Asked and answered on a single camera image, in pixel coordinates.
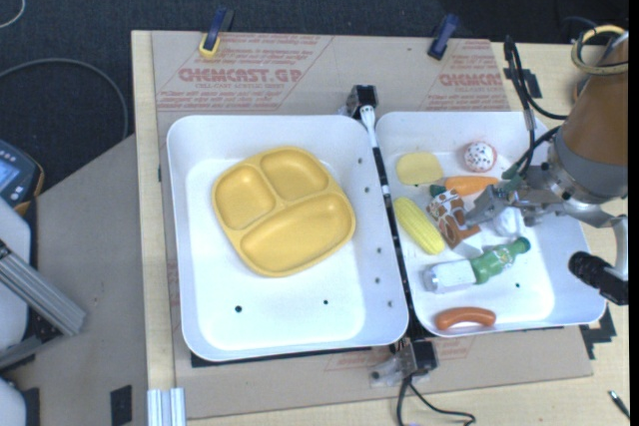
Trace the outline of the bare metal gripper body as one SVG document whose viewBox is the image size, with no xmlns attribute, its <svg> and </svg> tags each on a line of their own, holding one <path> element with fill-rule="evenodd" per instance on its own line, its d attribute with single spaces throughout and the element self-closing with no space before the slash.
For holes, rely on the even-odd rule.
<svg viewBox="0 0 639 426">
<path fill-rule="evenodd" d="M 570 172 L 559 162 L 544 162 L 529 168 L 526 178 L 510 195 L 509 204 L 520 211 L 525 207 L 552 206 L 555 213 L 547 216 L 570 216 L 597 228 L 616 227 L 617 217 L 602 208 L 615 198 L 615 190 L 597 178 L 603 175 L 584 168 Z"/>
</svg>

